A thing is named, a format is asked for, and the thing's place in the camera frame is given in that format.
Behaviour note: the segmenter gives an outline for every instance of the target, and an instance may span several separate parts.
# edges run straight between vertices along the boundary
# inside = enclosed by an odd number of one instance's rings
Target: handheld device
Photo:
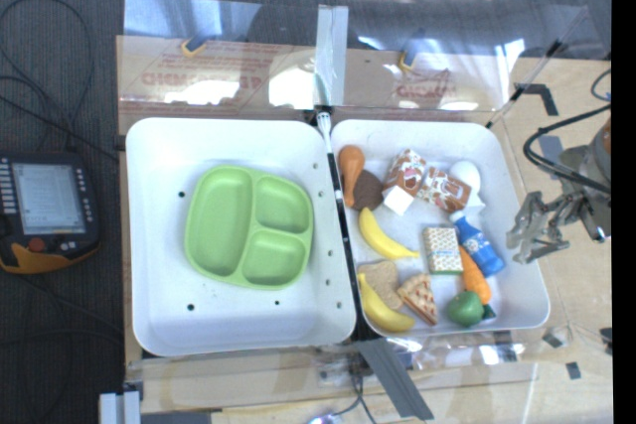
[[[0,151],[4,270],[59,270],[88,258],[98,245],[95,195],[78,154]]]

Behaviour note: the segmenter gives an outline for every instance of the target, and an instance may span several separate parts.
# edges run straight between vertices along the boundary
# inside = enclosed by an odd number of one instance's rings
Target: green vegetable
[[[453,322],[471,327],[484,318],[484,305],[479,295],[471,290],[458,293],[446,307],[448,318]]]

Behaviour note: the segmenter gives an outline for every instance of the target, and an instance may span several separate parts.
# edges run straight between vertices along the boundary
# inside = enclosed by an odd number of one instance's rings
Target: table surface
[[[513,75],[527,75],[535,65],[533,60],[517,62]],[[522,190],[542,191],[546,202],[560,195],[559,182],[525,159],[523,144],[539,127],[602,106],[590,88],[610,66],[609,62],[552,60],[533,82],[548,86],[559,116],[548,116],[541,98],[534,94],[522,95],[505,114],[498,129],[510,140],[510,164],[519,169]],[[124,115],[130,112],[120,113],[120,125],[129,125],[133,120]],[[587,145],[607,118],[609,112],[603,112],[552,134],[565,149]],[[215,424],[302,423],[354,401],[341,366],[347,347],[170,361],[142,358],[131,325],[124,158],[121,187],[126,377],[132,382],[143,380],[142,413],[205,411],[211,412]],[[570,248],[537,261],[551,296],[551,315],[534,336],[530,332],[518,341],[512,337],[505,345],[512,356],[502,360],[499,351],[492,360],[491,350],[478,344],[449,351],[444,343],[433,343],[415,358],[421,368],[410,375],[435,422],[613,422],[612,355],[600,333],[612,327],[611,240],[593,242],[580,222],[561,231]],[[399,417],[374,376],[365,384],[364,399],[378,423],[419,422]],[[342,418],[369,422],[362,405]]]

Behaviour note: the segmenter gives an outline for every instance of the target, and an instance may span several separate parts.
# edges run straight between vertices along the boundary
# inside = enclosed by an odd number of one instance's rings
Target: blue bottle
[[[504,268],[504,260],[497,255],[484,232],[466,220],[464,212],[454,212],[449,218],[455,225],[459,243],[475,260],[484,277],[492,276]]]

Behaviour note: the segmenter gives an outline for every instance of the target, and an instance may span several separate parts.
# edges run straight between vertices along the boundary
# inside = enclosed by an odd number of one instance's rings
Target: green plate
[[[222,165],[195,188],[185,249],[202,274],[277,290],[305,270],[314,228],[311,201],[297,184],[260,170]]]

